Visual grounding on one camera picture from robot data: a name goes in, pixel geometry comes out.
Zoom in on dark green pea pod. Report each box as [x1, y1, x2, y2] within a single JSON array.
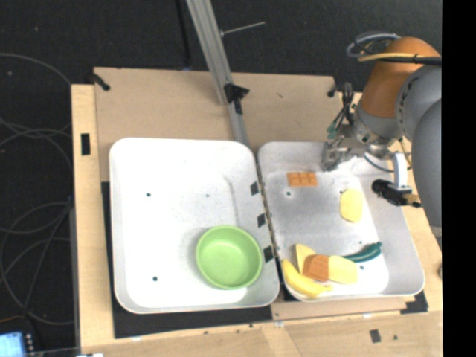
[[341, 241, 384, 264]]

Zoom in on yellow wedge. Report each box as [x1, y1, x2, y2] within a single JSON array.
[[294, 242, 318, 274]]

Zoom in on yellow banana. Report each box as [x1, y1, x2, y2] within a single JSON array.
[[280, 258, 333, 299]]

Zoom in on orange bread slice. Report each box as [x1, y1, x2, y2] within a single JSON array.
[[302, 254, 331, 283]]

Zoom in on brown cardboard board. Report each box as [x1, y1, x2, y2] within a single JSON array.
[[92, 66, 417, 321]]

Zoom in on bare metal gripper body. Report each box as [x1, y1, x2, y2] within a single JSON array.
[[325, 123, 392, 162]]

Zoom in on yellow oval potato slice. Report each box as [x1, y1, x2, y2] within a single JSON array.
[[339, 187, 364, 224]]

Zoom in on orange square biscuit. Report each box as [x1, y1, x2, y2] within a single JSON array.
[[286, 171, 320, 188]]

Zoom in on white plastic tray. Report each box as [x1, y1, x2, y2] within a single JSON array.
[[257, 140, 426, 303], [108, 136, 281, 315]]

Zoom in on black cylinder on white bracket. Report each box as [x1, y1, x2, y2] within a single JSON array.
[[371, 152, 422, 208]]

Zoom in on pale yellow block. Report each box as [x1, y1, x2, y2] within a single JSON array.
[[326, 254, 359, 286]]

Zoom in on green bowl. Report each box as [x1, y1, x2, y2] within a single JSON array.
[[195, 224, 264, 291]]

